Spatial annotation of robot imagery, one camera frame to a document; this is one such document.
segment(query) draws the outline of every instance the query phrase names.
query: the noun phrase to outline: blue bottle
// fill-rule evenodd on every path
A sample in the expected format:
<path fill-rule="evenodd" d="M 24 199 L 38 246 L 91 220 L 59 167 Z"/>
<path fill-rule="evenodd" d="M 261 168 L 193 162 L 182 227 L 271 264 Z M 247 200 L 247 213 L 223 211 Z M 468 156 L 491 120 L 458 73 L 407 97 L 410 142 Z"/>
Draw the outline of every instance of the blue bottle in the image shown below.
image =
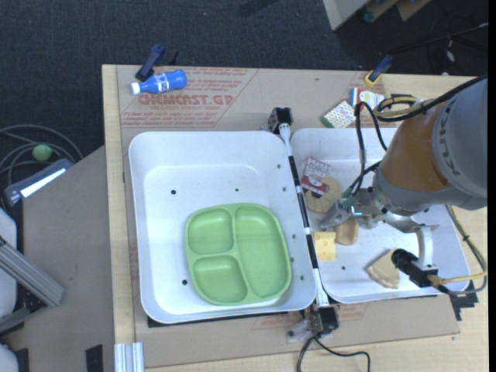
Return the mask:
<path fill-rule="evenodd" d="M 133 95 L 148 92 L 149 94 L 163 94 L 172 90 L 180 90 L 186 87 L 186 73 L 181 69 L 169 73 L 155 74 L 143 83 L 132 83 L 131 92 Z"/>

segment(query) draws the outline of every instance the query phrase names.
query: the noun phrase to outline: green ball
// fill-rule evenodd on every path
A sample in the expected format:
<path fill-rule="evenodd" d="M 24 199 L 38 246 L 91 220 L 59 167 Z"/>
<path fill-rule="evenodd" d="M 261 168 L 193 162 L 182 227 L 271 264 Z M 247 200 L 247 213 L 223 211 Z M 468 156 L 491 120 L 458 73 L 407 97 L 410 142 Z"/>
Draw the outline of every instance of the green ball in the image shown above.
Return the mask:
<path fill-rule="evenodd" d="M 52 157 L 53 149 L 48 145 L 36 145 L 33 147 L 32 155 L 36 161 L 48 161 Z"/>

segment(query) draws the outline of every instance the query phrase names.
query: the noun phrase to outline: green divided plate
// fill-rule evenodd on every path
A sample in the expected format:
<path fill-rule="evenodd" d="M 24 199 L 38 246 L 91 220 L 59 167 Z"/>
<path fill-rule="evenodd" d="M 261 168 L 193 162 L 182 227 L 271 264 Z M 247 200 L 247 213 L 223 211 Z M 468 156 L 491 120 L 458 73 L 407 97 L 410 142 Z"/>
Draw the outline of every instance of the green divided plate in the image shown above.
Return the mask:
<path fill-rule="evenodd" d="M 268 301 L 291 283 L 281 225 L 262 205 L 201 209 L 186 222 L 185 242 L 193 284 L 215 305 Z"/>

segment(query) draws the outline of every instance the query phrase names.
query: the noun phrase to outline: wooden table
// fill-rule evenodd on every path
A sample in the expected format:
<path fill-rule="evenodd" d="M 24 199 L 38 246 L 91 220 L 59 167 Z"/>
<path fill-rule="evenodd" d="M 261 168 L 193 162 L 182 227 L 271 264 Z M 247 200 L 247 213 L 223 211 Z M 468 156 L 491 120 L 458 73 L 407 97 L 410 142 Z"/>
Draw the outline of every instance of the wooden table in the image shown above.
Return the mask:
<path fill-rule="evenodd" d="M 110 242 L 112 254 L 112 286 L 115 341 L 130 344 L 136 341 L 133 322 L 133 300 L 130 280 L 128 229 L 126 225 L 125 188 L 122 182 L 123 158 L 121 126 L 119 118 L 119 90 L 117 65 L 102 67 L 104 113 L 105 113 L 105 149 L 108 177 L 108 213 L 110 225 Z M 305 75 L 315 78 L 315 89 L 307 87 L 299 90 L 317 95 L 323 89 L 322 81 L 326 76 L 342 75 L 349 77 L 350 72 L 305 71 Z M 282 88 L 291 89 L 288 82 L 298 77 L 297 71 L 271 71 L 270 78 L 276 79 Z M 419 76 L 384 74 L 385 94 L 405 93 L 420 98 L 441 95 L 454 86 L 464 82 L 466 77 Z M 302 118 L 303 126 L 319 127 L 320 108 L 309 112 Z M 475 212 L 456 210 L 460 221 L 471 238 L 487 256 L 487 208 Z M 475 259 L 466 249 L 470 271 L 478 272 Z M 465 371 L 488 370 L 488 300 L 487 289 L 477 294 L 475 308 L 463 309 L 460 322 L 460 334 L 424 339 L 409 339 L 399 342 L 375 343 L 365 346 L 340 348 L 339 351 L 367 351 L 372 359 L 373 370 L 431 370 L 431 371 Z M 231 370 L 294 370 L 297 353 L 282 353 L 270 356 L 219 360 L 207 363 L 175 365 L 171 367 L 149 368 L 159 371 L 231 371 Z M 310 350 L 305 355 L 303 370 L 366 370 L 365 360 L 359 357 L 340 358 L 331 356 L 323 350 Z"/>

